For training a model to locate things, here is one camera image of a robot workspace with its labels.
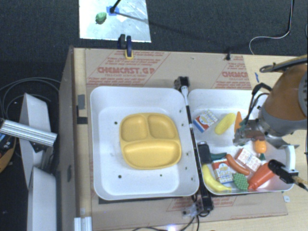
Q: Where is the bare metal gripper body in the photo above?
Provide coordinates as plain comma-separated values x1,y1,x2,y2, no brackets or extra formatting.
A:
244,119,289,150

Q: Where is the small orange fruit green stem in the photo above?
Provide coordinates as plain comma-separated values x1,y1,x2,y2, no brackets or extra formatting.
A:
254,140,268,160

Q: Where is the white plastic tray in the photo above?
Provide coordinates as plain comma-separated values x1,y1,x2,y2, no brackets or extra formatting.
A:
187,88,296,196
90,85,200,201

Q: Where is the orange carrot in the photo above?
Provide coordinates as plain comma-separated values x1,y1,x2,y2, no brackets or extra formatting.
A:
234,111,243,132

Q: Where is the yellow corn cob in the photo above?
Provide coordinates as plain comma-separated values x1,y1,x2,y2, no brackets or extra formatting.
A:
214,113,236,136

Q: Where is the orange and white carton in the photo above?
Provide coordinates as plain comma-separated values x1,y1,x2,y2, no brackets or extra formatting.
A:
234,148,262,173

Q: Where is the red sausage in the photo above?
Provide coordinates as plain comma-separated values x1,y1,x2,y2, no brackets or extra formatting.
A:
225,154,251,176

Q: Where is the dark green cucumber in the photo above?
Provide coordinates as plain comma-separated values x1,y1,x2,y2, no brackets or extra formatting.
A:
210,152,228,161

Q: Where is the black can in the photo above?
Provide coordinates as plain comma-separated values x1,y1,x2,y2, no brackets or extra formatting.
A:
197,141,213,165

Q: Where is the red and white carton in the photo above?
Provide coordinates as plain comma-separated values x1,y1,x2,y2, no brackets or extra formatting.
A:
192,109,218,133
211,159,234,184

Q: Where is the orange sauce bottle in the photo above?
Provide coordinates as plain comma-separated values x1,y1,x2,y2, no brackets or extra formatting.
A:
247,162,276,191

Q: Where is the green textured leaf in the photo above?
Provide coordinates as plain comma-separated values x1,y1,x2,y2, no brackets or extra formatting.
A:
232,172,249,191

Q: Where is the yellow banana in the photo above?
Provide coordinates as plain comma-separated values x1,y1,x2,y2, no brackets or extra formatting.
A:
201,164,232,193

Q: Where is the thin black and white rod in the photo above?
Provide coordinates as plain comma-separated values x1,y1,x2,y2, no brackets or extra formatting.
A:
181,85,205,201

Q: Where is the yellow divided plate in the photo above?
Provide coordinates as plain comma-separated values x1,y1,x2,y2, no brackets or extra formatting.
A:
119,113,182,170

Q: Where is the brown cardboard board red print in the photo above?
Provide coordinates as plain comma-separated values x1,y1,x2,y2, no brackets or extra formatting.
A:
84,48,289,226

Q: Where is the green toy vegetable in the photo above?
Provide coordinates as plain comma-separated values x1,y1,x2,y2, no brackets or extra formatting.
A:
95,12,108,25

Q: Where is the black cylinder on white bracket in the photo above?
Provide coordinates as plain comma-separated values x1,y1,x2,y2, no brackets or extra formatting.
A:
268,144,300,185

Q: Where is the black block with thin wires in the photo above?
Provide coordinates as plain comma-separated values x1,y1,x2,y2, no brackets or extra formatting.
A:
181,194,215,218
174,76,191,91

